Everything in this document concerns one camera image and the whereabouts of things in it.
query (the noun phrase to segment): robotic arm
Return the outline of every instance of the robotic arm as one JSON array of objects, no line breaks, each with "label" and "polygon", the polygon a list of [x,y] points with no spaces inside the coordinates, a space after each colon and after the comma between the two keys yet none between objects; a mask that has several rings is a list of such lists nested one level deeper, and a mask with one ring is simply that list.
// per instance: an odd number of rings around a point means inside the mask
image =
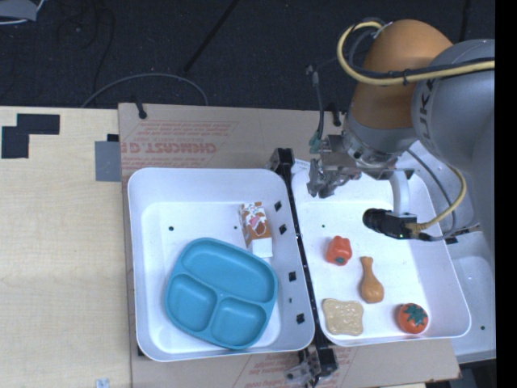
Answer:
[{"label": "robotic arm", "polygon": [[[362,67],[343,49],[353,33],[373,28],[374,42]],[[358,81],[340,135],[319,144],[311,161],[309,193],[325,198],[362,173],[389,180],[393,211],[370,209],[366,226],[394,238],[421,238],[421,231],[450,213],[419,224],[407,210],[398,158],[420,141],[447,164],[462,183],[473,181],[473,204],[489,247],[494,250],[494,40],[452,44],[417,20],[383,24],[366,20],[349,27],[338,42],[338,61]]]}]

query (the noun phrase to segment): brown cylinder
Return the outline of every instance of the brown cylinder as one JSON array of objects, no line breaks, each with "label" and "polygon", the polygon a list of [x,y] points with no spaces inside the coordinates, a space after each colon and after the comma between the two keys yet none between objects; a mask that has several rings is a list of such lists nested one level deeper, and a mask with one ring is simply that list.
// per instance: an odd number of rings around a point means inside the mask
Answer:
[{"label": "brown cylinder", "polygon": [[[380,31],[363,68],[374,72],[419,69],[428,66],[451,45],[447,37],[427,23],[398,20]],[[358,82],[350,112],[360,124],[369,128],[410,128],[415,85],[377,86]]]}]

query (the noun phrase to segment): cardboard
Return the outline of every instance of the cardboard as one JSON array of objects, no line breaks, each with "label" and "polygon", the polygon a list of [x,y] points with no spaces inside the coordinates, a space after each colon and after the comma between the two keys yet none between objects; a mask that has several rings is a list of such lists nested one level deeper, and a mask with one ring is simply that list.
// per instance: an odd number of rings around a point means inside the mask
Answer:
[{"label": "cardboard", "polygon": [[[127,182],[143,167],[267,167],[276,148],[292,148],[310,161],[309,139],[318,112],[145,104],[147,118],[133,103],[119,105],[121,179],[128,281],[133,387],[288,387],[284,370],[297,352],[232,355],[160,363],[139,355],[135,332],[131,234]],[[324,136],[339,133],[326,116]],[[364,388],[456,379],[460,370],[447,339],[404,341],[356,348],[334,347],[336,370],[317,386]]]}]

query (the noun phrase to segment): red tomato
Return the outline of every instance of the red tomato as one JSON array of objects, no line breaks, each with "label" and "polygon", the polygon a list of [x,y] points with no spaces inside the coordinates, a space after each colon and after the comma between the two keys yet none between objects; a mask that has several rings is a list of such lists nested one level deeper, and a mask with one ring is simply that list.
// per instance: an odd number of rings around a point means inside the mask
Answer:
[{"label": "red tomato", "polygon": [[427,312],[416,303],[406,303],[399,307],[398,326],[407,333],[421,333],[429,323]]},{"label": "red tomato", "polygon": [[325,260],[338,266],[344,266],[351,257],[350,240],[341,236],[334,236],[326,249]]}]

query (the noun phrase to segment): blue divided plate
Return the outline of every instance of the blue divided plate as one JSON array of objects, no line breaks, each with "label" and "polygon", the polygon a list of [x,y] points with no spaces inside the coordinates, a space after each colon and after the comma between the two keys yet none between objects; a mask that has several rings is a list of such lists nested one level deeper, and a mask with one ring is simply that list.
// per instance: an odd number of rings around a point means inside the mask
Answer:
[{"label": "blue divided plate", "polygon": [[275,271],[256,255],[214,238],[198,238],[179,255],[165,309],[179,329],[229,348],[253,345],[276,302]]}]

